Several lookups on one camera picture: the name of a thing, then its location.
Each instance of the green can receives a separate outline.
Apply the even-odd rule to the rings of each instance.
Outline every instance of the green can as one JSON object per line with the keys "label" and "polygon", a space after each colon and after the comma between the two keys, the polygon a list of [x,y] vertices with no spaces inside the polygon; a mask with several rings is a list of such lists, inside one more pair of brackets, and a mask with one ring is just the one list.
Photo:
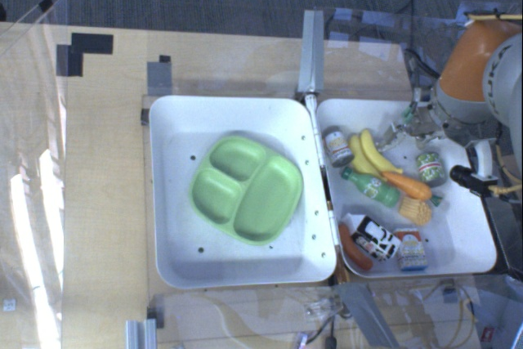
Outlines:
{"label": "green can", "polygon": [[443,185],[447,180],[440,155],[435,151],[420,154],[416,158],[419,178],[431,188]]}

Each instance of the wooden surface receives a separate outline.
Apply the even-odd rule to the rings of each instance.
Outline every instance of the wooden surface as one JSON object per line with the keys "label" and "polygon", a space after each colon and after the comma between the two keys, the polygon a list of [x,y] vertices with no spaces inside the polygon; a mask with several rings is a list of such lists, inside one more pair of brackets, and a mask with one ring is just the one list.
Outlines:
{"label": "wooden surface", "polygon": [[[150,195],[140,121],[147,61],[171,56],[175,93],[291,96],[301,40],[120,29],[68,31],[69,36],[72,32],[113,34],[114,52],[84,55],[83,77],[68,79],[63,348],[124,347],[125,321],[143,320],[153,297],[163,293],[174,298],[174,308],[168,317],[172,329],[159,330],[160,348],[181,341],[186,349],[291,347],[297,331],[317,329],[318,322],[305,319],[302,310],[292,315],[282,311],[277,298],[281,290],[246,291],[258,292],[261,297],[256,301],[263,304],[248,299],[239,303],[240,292],[234,301],[215,304],[205,291],[184,293],[161,281],[151,260],[152,232],[147,232]],[[408,100],[409,84],[399,53],[397,46],[384,52],[374,45],[327,43],[326,96],[341,92]],[[197,303],[202,298],[206,304]],[[253,304],[257,314],[245,317]],[[420,306],[417,309],[418,314],[425,312]],[[439,319],[437,325],[433,316],[419,315],[418,322],[408,325],[408,318],[416,318],[414,311],[408,317],[403,309],[390,309],[385,316],[395,333],[418,339],[421,346],[434,341],[435,334],[454,334],[455,315],[451,320]],[[262,324],[264,319],[278,314],[282,320],[277,330],[266,329],[265,337],[257,336],[263,324],[268,327]],[[16,324],[14,317],[9,322],[4,319],[0,321],[3,333]],[[216,332],[202,333],[206,328]],[[460,333],[466,335],[467,329],[463,326]],[[338,347],[368,347],[353,320],[340,321],[337,336]],[[6,347],[17,347],[17,342],[13,338]],[[477,338],[464,347],[476,344]],[[319,339],[311,347],[322,346]]]}

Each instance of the can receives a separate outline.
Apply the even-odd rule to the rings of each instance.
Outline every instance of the can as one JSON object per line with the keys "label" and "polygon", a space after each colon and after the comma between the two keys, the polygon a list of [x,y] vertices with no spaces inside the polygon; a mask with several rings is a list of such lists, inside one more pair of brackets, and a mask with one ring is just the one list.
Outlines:
{"label": "can", "polygon": [[419,178],[431,188],[443,185],[447,180],[440,155],[435,151],[420,154],[416,158]]}
{"label": "can", "polygon": [[354,158],[345,136],[339,127],[328,127],[322,132],[325,149],[335,168],[348,165]]}

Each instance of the orange carrot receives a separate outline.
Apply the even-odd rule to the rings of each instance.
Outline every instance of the orange carrot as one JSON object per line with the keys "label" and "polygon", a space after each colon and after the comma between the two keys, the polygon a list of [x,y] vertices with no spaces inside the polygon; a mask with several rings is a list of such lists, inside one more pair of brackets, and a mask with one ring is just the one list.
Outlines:
{"label": "orange carrot", "polygon": [[416,181],[411,177],[395,172],[382,172],[382,175],[396,188],[404,191],[410,198],[426,201],[432,197],[431,188],[421,181]]}

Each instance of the sausage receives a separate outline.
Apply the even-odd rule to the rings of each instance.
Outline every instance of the sausage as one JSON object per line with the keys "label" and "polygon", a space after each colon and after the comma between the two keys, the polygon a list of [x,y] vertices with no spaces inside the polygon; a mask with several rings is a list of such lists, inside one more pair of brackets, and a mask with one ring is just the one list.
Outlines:
{"label": "sausage", "polygon": [[373,267],[373,261],[366,257],[358,248],[351,237],[351,233],[345,224],[339,224],[340,240],[345,254],[361,269],[368,271]]}

